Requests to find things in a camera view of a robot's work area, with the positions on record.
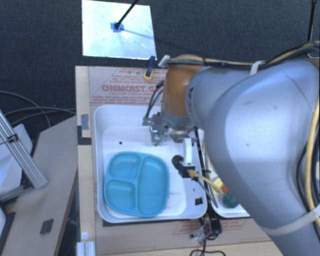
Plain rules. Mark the white plastic tray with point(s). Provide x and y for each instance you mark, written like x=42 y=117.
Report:
x=130 y=130
x=225 y=212

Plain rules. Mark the green broccoli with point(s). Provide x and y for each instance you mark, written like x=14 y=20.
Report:
x=230 y=201

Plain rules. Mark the dull grey metal gripper finger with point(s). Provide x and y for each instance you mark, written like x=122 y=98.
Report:
x=158 y=140

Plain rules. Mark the thin black and white rod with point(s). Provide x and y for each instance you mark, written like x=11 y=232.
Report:
x=203 y=172

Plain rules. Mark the yellow toy food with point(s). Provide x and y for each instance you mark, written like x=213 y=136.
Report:
x=218 y=183

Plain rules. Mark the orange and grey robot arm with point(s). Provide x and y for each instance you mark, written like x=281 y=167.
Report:
x=250 y=140

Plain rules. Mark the orange toy food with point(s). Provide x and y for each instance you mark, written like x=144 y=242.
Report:
x=225 y=189

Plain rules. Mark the black cylinder on white bracket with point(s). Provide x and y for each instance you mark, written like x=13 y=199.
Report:
x=187 y=156

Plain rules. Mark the brown cardboard board, red print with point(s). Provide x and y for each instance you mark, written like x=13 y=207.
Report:
x=130 y=87

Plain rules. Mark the blue divided plate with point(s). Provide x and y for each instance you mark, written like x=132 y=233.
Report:
x=140 y=185

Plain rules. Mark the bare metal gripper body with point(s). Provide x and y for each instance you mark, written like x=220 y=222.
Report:
x=178 y=133

